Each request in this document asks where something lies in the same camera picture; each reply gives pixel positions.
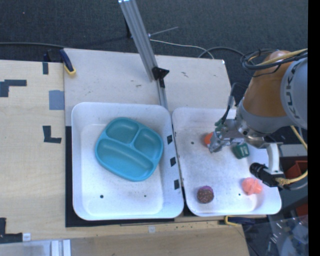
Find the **wooden surface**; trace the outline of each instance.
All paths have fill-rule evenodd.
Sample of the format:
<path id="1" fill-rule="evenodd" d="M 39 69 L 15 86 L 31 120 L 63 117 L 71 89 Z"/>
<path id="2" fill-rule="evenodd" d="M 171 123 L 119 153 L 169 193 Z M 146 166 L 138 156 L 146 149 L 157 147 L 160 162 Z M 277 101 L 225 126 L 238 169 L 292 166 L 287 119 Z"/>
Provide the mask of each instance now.
<path id="1" fill-rule="evenodd" d="M 150 255 L 157 255 L 151 252 L 159 247 L 158 242 L 173 244 L 168 251 L 158 250 L 159 255 L 180 250 L 187 253 L 188 248 L 198 243 L 209 245 L 202 255 L 214 250 L 226 250 L 227 255 L 232 238 L 232 244 L 240 246 L 237 255 L 248 255 L 242 229 L 218 225 L 217 220 L 222 217 L 182 214 L 171 223 L 66 228 L 65 111 L 49 107 L 49 91 L 64 91 L 63 65 L 49 63 L 49 73 L 43 74 L 41 62 L 1 60 L 0 70 L 0 82 L 27 82 L 26 86 L 10 86 L 8 97 L 0 97 L 0 217 L 6 218 L 7 234 L 30 233 L 34 241 L 74 238 L 88 241 L 108 236 L 119 252 L 115 255 L 125 255 L 130 250 L 130 246 L 127 249 L 121 246 L 123 240 L 133 245 L 139 244 L 139 238 L 151 239 L 150 243 L 140 243 Z M 61 143 L 44 142 L 43 126 L 51 126 L 51 136 L 61 138 Z"/>

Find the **yellow cable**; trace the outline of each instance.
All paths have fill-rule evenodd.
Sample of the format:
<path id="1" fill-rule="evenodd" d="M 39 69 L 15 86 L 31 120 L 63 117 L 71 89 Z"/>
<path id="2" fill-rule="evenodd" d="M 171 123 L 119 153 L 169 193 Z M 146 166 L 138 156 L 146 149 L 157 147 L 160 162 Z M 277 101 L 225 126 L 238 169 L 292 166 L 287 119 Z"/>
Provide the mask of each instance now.
<path id="1" fill-rule="evenodd" d="M 273 59 L 269 59 L 269 60 L 266 60 L 265 62 L 262 62 L 260 64 L 257 64 L 257 66 L 261 66 L 261 65 L 266 65 L 266 64 L 271 64 L 271 63 L 274 63 L 274 62 L 277 62 L 279 60 L 283 60 L 283 59 L 287 59 L 287 58 L 290 58 L 290 57 L 293 57 L 295 55 L 298 55 L 304 51 L 308 50 L 308 48 L 306 49 L 302 49 L 302 50 L 296 50 L 296 51 L 293 51 L 293 52 L 289 52 L 287 54 L 284 54 L 284 55 L 281 55 L 281 56 L 278 56 L 278 57 L 275 57 Z"/>
<path id="2" fill-rule="evenodd" d="M 304 141 L 304 139 L 300 136 L 300 134 L 298 133 L 297 129 L 291 125 L 290 126 L 291 129 L 293 130 L 294 134 L 297 136 L 297 138 L 299 139 L 299 141 L 302 143 L 302 145 L 304 146 L 305 150 L 308 152 L 308 145 L 306 144 L 306 142 Z M 302 180 L 304 177 L 306 177 L 308 175 L 308 169 L 305 171 L 304 174 L 300 175 L 299 177 L 296 178 L 291 178 L 291 179 L 287 179 L 287 178 L 276 178 L 275 181 L 278 182 L 280 185 L 288 185 L 297 181 Z"/>

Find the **black bracket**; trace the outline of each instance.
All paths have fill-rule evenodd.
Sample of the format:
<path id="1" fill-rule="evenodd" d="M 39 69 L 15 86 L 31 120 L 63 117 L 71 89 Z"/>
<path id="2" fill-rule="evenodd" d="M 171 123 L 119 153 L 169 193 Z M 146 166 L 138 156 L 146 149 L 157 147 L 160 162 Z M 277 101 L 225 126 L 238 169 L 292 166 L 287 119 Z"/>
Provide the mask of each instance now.
<path id="1" fill-rule="evenodd" d="M 0 244 L 19 243 L 23 241 L 23 234 L 6 234 L 6 218 L 0 218 Z"/>
<path id="2" fill-rule="evenodd" d="M 159 80 L 160 87 L 165 88 L 164 78 L 169 73 L 169 70 L 155 66 L 152 68 L 152 73 L 153 73 L 154 79 Z"/>

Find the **orange object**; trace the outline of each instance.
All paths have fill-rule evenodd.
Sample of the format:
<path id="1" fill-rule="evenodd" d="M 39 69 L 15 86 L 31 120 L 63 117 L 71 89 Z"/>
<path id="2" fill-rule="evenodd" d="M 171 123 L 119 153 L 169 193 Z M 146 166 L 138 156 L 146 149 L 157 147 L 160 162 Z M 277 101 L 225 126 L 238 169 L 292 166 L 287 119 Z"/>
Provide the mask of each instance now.
<path id="1" fill-rule="evenodd" d="M 262 186 L 256 178 L 245 178 L 242 182 L 242 189 L 248 194 L 259 194 L 262 191 Z"/>
<path id="2" fill-rule="evenodd" d="M 211 143 L 210 139 L 211 139 L 213 134 L 214 134 L 213 132 L 210 132 L 204 137 L 204 144 L 208 145 L 208 144 Z"/>

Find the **pink object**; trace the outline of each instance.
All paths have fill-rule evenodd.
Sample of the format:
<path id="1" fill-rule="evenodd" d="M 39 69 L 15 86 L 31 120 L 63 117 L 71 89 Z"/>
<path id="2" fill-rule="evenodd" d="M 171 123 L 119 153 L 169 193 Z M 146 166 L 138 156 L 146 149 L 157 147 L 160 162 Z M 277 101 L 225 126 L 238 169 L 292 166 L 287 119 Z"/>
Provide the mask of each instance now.
<path id="1" fill-rule="evenodd" d="M 242 189 L 248 194 L 259 194 L 262 191 L 262 186 L 256 178 L 245 178 L 242 182 Z"/>

